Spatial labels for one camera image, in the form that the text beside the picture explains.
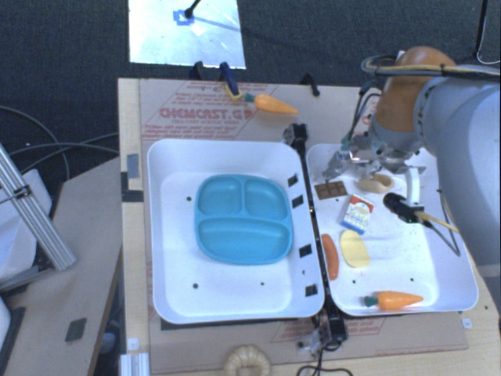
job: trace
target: white ring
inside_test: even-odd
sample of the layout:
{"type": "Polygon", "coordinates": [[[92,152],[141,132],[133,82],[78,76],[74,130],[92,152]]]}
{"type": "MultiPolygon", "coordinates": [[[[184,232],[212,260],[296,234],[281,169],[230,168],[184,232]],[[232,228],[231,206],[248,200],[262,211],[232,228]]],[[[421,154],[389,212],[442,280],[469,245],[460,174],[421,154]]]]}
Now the white ring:
{"type": "Polygon", "coordinates": [[[237,371],[243,367],[256,367],[259,376],[270,376],[272,365],[268,357],[255,345],[241,345],[226,360],[226,376],[237,376],[237,371]]]}

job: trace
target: blue sticker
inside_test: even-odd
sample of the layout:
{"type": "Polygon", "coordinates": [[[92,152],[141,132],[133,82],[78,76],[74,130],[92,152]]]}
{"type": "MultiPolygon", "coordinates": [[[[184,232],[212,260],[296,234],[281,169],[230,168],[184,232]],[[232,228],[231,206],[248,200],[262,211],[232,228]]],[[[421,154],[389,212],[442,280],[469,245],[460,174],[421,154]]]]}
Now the blue sticker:
{"type": "Polygon", "coordinates": [[[186,18],[185,17],[185,10],[184,9],[179,9],[177,11],[174,11],[172,13],[172,16],[174,17],[174,21],[178,25],[190,25],[195,22],[195,17],[192,16],[191,18],[186,18]]]}

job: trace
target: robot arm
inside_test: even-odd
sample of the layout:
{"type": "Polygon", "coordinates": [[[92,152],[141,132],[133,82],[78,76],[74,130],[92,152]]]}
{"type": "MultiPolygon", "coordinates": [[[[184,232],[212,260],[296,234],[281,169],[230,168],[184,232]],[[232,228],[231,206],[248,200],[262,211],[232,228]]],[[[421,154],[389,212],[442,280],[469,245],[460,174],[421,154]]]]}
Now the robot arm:
{"type": "Polygon", "coordinates": [[[437,158],[446,207],[475,262],[499,266],[499,72],[455,67],[438,50],[416,47],[373,73],[395,76],[383,87],[369,131],[345,141],[324,178],[362,159],[372,171],[403,173],[405,161],[425,147],[437,158]]]}

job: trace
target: blue plate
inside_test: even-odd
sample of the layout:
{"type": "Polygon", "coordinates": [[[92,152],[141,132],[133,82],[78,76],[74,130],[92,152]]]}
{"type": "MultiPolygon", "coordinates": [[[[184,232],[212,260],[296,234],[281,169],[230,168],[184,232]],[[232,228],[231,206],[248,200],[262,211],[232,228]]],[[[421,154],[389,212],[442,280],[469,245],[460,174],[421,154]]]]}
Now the blue plate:
{"type": "Polygon", "coordinates": [[[269,179],[215,175],[198,189],[195,208],[196,242],[213,259],[264,265],[292,246],[287,195],[269,179]]]}

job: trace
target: small box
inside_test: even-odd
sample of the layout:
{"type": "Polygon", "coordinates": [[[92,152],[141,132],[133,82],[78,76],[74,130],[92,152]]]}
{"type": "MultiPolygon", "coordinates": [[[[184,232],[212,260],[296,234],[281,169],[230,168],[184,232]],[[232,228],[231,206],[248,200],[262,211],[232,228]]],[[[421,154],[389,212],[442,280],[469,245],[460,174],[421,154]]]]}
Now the small box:
{"type": "Polygon", "coordinates": [[[364,234],[373,208],[374,204],[372,202],[359,195],[352,195],[341,224],[359,234],[364,234]]]}

